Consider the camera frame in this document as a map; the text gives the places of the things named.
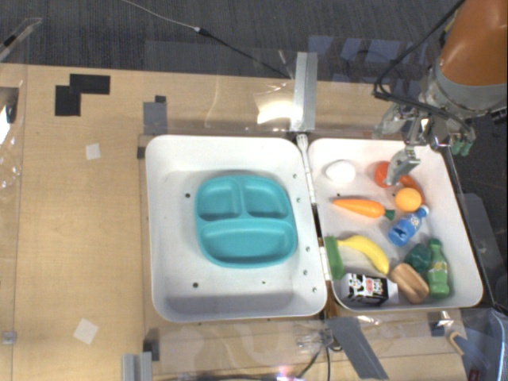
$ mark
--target blue bottle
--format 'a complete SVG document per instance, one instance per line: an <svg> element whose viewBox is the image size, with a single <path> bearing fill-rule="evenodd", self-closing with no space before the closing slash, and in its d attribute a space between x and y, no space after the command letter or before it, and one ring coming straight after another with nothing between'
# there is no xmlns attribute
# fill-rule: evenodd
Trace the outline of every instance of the blue bottle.
<svg viewBox="0 0 508 381"><path fill-rule="evenodd" d="M388 239L393 245L402 247L420 229L423 218L429 214L429 208L420 206L416 212L401 217L388 232Z"/></svg>

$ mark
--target toy bread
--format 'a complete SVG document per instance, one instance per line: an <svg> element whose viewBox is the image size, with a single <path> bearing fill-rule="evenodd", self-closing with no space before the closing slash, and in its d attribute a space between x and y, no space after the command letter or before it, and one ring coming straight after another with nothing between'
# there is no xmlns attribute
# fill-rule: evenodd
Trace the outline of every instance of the toy bread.
<svg viewBox="0 0 508 381"><path fill-rule="evenodd" d="M409 265L399 264L390 272L390 280L397 283L399 290L414 305L418 305L429 295L429 286Z"/></svg>

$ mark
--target white tray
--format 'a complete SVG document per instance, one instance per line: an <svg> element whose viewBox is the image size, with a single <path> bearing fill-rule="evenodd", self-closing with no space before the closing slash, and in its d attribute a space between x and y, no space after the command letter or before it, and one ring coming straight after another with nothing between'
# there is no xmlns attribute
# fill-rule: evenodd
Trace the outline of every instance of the white tray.
<svg viewBox="0 0 508 381"><path fill-rule="evenodd" d="M280 138L161 136L146 149L152 299L178 322L310 316L326 302L318 239L299 150ZM298 245L281 264L227 268L198 246L194 196L219 175L256 174L288 193Z"/></svg>
<svg viewBox="0 0 508 381"><path fill-rule="evenodd" d="M414 238L404 247L394 246L387 239L388 229L403 215L402 212L397 212L395 219L388 221L384 217L371 219L354 214L332 204L332 200L337 198L339 193L341 197L370 198L382 203L388 209L395 209L394 194L399 187L388 189L378 187L373 175L377 163L390 160L400 149L403 149L401 141L387 140L324 138L312 143L309 148L309 159L313 170L322 234L338 238L346 238L352 234L364 235L381 246L393 264L402 261L416 243L426 244L429 238L436 237L443 243L443 253L448 260L451 293L445 299L428 299L421 305L411 305L400 295L399 305L386 304L376 308L355 306L352 310L421 310L474 306L482 298L482 280L448 171L440 154L428 146L416 147L421 165L410 174L420 183L430 214ZM356 178L352 183L338 185L325 176L325 169L337 160L349 160L355 166ZM365 256L359 252L341 248L341 256L346 271L379 276L372 270ZM341 300L339 284L339 281L334 281L333 289L337 299Z"/></svg>

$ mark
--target teal divided plate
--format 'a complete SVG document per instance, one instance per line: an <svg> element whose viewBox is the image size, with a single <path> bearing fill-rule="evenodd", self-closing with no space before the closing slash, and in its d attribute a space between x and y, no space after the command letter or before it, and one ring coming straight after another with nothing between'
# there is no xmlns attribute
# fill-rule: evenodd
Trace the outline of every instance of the teal divided plate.
<svg viewBox="0 0 508 381"><path fill-rule="evenodd" d="M223 267L280 264L296 249L289 198L268 178L227 175L204 182L196 194L194 217L203 254Z"/></svg>

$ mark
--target toy banana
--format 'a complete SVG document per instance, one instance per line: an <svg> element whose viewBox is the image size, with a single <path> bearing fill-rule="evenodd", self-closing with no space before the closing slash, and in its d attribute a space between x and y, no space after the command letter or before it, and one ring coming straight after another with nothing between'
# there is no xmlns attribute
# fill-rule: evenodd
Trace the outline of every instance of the toy banana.
<svg viewBox="0 0 508 381"><path fill-rule="evenodd" d="M388 274L390 263L384 251L372 240L358 234L345 240L337 240L337 246L354 248L365 254L374 267L382 274Z"/></svg>

